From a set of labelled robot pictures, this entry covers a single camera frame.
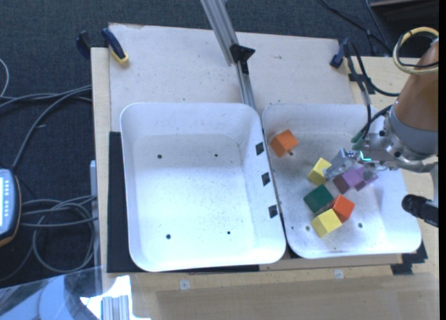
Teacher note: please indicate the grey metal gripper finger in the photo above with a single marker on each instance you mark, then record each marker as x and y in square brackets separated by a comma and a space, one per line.
[370, 170]
[339, 163]

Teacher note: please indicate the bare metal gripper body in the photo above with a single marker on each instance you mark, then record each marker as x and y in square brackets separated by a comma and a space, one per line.
[383, 153]

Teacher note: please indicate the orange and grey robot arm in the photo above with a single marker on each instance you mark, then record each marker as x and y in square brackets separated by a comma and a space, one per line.
[418, 95]

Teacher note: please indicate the purple cube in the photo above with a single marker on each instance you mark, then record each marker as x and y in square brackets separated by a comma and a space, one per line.
[352, 179]
[370, 182]

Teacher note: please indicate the yellow cube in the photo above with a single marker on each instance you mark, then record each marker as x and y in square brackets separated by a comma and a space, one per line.
[327, 222]
[317, 171]

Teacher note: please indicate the green cube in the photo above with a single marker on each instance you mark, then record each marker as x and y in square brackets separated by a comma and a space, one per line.
[317, 197]

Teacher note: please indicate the orange cube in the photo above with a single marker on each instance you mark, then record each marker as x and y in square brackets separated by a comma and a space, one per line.
[284, 141]
[343, 207]

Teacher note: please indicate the white plastic tray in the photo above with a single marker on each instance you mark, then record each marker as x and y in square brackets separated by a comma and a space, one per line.
[195, 189]
[376, 221]

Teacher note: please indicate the pale wood board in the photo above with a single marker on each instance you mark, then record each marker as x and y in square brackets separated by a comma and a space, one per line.
[174, 74]

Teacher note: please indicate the black cylinder on white bracket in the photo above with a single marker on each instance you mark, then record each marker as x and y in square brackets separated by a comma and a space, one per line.
[416, 205]

